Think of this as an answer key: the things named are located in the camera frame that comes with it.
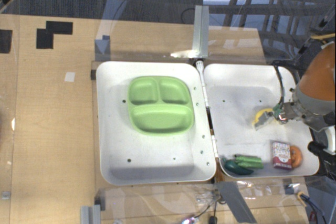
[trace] green vegetable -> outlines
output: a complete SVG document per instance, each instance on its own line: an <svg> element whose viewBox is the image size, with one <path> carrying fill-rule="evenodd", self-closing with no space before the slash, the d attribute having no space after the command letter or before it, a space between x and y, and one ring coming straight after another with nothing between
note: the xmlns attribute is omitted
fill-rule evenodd
<svg viewBox="0 0 336 224"><path fill-rule="evenodd" d="M263 169L264 168L264 165L262 163L240 162L237 165L242 168L251 168L251 169Z"/></svg>
<svg viewBox="0 0 336 224"><path fill-rule="evenodd" d="M248 162L248 163L262 163L261 158L259 157L250 157L250 156L244 156L244 155L235 155L236 162Z"/></svg>
<svg viewBox="0 0 336 224"><path fill-rule="evenodd" d="M233 160L226 161L224 164L224 168L237 175L250 175L254 172L253 170L245 169L238 166Z"/></svg>

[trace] small box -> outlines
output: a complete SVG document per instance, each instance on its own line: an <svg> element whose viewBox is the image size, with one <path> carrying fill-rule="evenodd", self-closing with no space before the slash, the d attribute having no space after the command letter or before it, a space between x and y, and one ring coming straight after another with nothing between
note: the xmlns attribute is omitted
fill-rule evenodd
<svg viewBox="0 0 336 224"><path fill-rule="evenodd" d="M273 142L272 153L273 153L274 168L281 168L286 170L292 169L289 144L281 142Z"/></svg>

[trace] yellow cable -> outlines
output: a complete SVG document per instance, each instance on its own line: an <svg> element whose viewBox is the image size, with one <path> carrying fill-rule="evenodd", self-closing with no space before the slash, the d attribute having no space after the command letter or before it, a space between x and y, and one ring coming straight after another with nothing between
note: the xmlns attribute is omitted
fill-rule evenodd
<svg viewBox="0 0 336 224"><path fill-rule="evenodd" d="M324 40L324 39L328 39L332 37L335 37L335 33L322 35L322 36L317 36L317 35L310 36L311 39L316 39L316 40Z"/></svg>

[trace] teal object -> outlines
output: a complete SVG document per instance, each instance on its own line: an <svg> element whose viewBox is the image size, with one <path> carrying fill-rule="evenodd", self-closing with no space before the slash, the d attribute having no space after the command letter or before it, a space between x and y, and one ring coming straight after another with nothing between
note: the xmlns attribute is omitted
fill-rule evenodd
<svg viewBox="0 0 336 224"><path fill-rule="evenodd" d="M143 134L179 134L194 124L194 109L186 84L173 77L139 77L128 88L133 127Z"/></svg>

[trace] white sticker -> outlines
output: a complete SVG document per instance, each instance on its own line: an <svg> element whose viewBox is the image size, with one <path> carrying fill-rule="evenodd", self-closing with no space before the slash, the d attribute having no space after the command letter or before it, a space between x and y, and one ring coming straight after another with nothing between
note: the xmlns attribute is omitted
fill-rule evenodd
<svg viewBox="0 0 336 224"><path fill-rule="evenodd" d="M74 82L75 81L75 75L76 75L75 72L67 72L65 74L64 81L65 82Z"/></svg>

